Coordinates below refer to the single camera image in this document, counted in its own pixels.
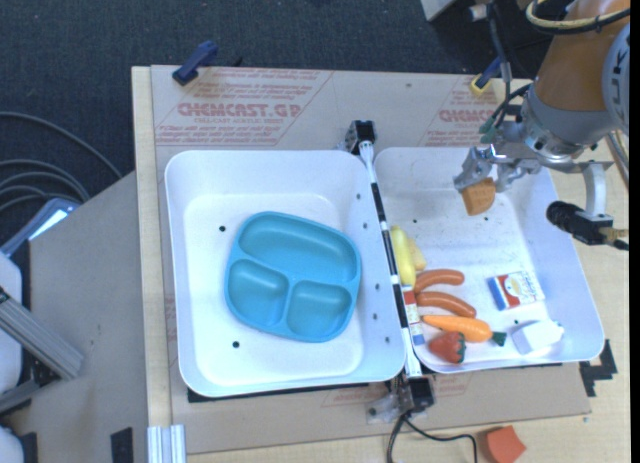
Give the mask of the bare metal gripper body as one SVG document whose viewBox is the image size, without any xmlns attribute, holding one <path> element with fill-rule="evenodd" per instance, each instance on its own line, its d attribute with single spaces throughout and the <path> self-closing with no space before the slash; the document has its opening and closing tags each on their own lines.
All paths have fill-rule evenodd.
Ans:
<svg viewBox="0 0 640 463">
<path fill-rule="evenodd" d="M 589 145 L 589 132 L 569 123 L 506 121 L 492 134 L 492 158 L 500 175 L 537 173 L 542 167 L 578 173 L 576 159 Z"/>
</svg>

